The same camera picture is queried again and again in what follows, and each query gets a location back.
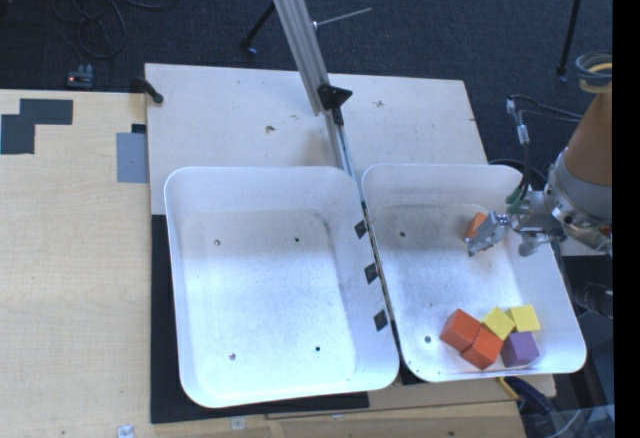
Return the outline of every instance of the cable connector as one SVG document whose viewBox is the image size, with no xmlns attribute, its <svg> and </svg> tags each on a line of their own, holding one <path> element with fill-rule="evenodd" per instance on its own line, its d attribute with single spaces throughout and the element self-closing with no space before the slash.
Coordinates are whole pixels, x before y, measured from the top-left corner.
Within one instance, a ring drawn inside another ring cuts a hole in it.
<svg viewBox="0 0 640 438">
<path fill-rule="evenodd" d="M 77 71 L 69 72 L 67 76 L 67 88 L 70 90 L 93 89 L 93 67 L 90 64 L 79 65 Z"/>
</svg>

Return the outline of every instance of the white tray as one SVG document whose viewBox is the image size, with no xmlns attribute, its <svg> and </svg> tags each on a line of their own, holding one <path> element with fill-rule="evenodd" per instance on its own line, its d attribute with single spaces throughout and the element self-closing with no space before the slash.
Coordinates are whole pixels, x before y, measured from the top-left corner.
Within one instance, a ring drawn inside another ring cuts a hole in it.
<svg viewBox="0 0 640 438">
<path fill-rule="evenodd" d="M 520 172 L 498 165 L 376 165 L 363 194 L 407 367 L 438 382 L 579 370 L 586 348 L 551 247 L 518 254 L 515 232 L 469 257 L 463 237 L 478 211 L 505 212 Z M 525 368 L 502 360 L 481 371 L 440 341 L 460 308 L 482 319 L 494 306 L 532 304 L 540 357 Z"/>
<path fill-rule="evenodd" d="M 165 184 L 180 380 L 205 407 L 375 390 L 399 357 L 358 188 L 333 167 L 188 167 Z"/>
</svg>

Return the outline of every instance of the light wood surface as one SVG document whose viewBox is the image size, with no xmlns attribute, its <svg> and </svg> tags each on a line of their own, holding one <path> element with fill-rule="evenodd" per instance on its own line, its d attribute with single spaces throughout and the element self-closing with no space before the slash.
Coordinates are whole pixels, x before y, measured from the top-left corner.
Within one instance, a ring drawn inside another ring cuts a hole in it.
<svg viewBox="0 0 640 438">
<path fill-rule="evenodd" d="M 0 90 L 0 114 L 21 98 L 72 99 L 73 124 L 36 125 L 34 154 L 0 155 L 0 436 L 525 436 L 491 379 L 396 384 L 340 415 L 152 425 L 149 184 L 117 182 L 116 166 L 116 134 L 146 122 L 148 97 Z"/>
</svg>

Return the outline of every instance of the cube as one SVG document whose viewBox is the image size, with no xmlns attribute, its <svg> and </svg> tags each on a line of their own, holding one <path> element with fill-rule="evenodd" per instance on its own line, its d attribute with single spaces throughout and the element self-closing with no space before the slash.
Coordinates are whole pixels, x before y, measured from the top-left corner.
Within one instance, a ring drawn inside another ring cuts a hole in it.
<svg viewBox="0 0 640 438">
<path fill-rule="evenodd" d="M 467 224 L 467 229 L 464 233 L 465 240 L 475 237 L 478 227 L 482 224 L 482 222 L 486 219 L 486 217 L 487 217 L 486 214 L 483 214 L 482 212 L 478 212 L 476 213 L 475 216 L 471 218 L 471 220 Z"/>
<path fill-rule="evenodd" d="M 445 321 L 440 340 L 462 352 L 473 344 L 480 326 L 480 321 L 458 308 Z"/>
<path fill-rule="evenodd" d="M 540 356 L 533 333 L 516 331 L 504 341 L 500 352 L 505 367 L 523 367 Z"/>
<path fill-rule="evenodd" d="M 481 325 L 471 347 L 462 351 L 460 356 L 480 370 L 484 370 L 498 359 L 503 344 L 498 335 Z"/>
<path fill-rule="evenodd" d="M 515 331 L 538 331 L 540 322 L 533 305 L 512 306 L 507 315 L 516 323 Z"/>
<path fill-rule="evenodd" d="M 509 335 L 516 326 L 513 319 L 497 306 L 493 307 L 493 309 L 484 316 L 482 324 L 498 335 L 501 340 L 506 339 L 507 335 Z"/>
</svg>

